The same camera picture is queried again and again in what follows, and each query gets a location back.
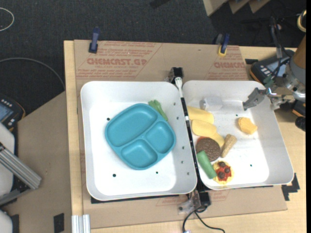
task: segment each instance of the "blue clamp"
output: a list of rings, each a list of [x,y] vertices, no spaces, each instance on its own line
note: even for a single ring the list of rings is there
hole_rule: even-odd
[[[224,57],[227,53],[230,34],[226,33],[222,44],[219,46],[218,55]]]
[[[92,42],[89,44],[89,49],[88,49],[88,51],[91,53],[97,53],[97,47],[98,47],[97,41],[98,41],[99,34],[100,34],[99,27],[95,27],[93,29]]]

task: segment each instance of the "toy burger patty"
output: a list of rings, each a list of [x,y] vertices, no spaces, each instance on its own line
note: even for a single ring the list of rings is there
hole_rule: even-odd
[[[227,162],[217,161],[213,164],[213,168],[217,174],[217,176],[213,178],[213,180],[217,183],[227,184],[232,180],[234,173],[231,169],[231,166],[229,166]]]

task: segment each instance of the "blue plate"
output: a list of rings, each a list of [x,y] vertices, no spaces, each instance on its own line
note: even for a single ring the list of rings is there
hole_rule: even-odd
[[[158,111],[144,103],[132,105],[111,119],[105,137],[113,151],[137,170],[158,163],[176,144],[171,126]]]

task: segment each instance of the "dark background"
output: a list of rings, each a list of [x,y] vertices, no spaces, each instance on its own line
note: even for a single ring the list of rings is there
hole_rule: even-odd
[[[63,41],[91,39],[99,26],[99,40],[212,44],[219,33],[229,33],[231,45],[273,47],[270,16],[282,26],[281,44],[298,47],[305,33],[296,26],[307,0],[270,0],[256,13],[245,5],[232,14],[228,3],[207,16],[203,0],[171,0],[157,8],[155,0],[0,0],[14,14],[14,24],[0,31],[0,93],[11,97],[30,113],[64,89]],[[0,10],[0,30],[10,24]]]

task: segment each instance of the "brown patty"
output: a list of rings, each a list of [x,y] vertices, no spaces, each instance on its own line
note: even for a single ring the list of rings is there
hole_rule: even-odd
[[[212,138],[208,137],[200,139],[195,146],[195,150],[197,153],[205,151],[211,162],[215,161],[222,153],[219,144]]]

